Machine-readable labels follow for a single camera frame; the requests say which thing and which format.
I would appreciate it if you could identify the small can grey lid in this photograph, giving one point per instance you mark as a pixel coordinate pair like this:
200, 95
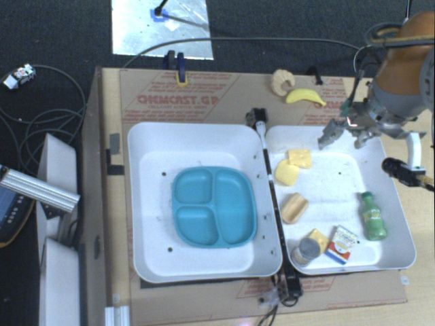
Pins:
306, 251

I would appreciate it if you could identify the blue divided plate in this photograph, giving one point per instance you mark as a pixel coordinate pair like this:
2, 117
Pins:
214, 207

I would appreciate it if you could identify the thin black and white rod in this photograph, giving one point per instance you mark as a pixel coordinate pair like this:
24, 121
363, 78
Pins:
272, 182

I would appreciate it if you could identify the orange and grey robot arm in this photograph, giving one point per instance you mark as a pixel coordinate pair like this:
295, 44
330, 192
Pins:
404, 63

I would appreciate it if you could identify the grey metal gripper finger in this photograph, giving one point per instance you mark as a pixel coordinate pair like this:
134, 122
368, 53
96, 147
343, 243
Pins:
363, 138
330, 132

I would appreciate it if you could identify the yellow cheese slice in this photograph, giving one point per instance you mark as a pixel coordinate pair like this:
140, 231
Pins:
286, 172
299, 158

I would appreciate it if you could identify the beige croissant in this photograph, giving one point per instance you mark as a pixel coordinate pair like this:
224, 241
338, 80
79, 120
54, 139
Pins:
281, 81

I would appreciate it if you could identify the white plastic tray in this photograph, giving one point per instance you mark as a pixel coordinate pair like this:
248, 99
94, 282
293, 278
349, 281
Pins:
380, 256
153, 141

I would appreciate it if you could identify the brown cardboard board red print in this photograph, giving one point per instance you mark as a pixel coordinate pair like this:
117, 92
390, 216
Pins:
190, 93

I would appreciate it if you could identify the white and red carton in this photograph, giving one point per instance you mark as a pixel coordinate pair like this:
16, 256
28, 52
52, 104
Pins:
341, 244

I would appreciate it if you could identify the yellow cheese wedge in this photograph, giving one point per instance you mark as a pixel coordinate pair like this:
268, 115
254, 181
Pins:
319, 238

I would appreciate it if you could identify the green plastic bottle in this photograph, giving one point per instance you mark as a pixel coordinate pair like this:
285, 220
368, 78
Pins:
372, 221

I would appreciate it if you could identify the black cylinder on white bracket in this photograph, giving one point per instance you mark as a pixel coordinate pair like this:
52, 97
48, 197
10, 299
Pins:
408, 163

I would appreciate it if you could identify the yellow banana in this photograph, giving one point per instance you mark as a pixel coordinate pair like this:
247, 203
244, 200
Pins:
304, 96

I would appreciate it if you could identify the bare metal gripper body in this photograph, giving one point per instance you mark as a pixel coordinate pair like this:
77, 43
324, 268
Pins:
372, 117

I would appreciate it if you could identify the tan hot dog bun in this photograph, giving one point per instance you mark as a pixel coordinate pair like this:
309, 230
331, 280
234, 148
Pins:
294, 208

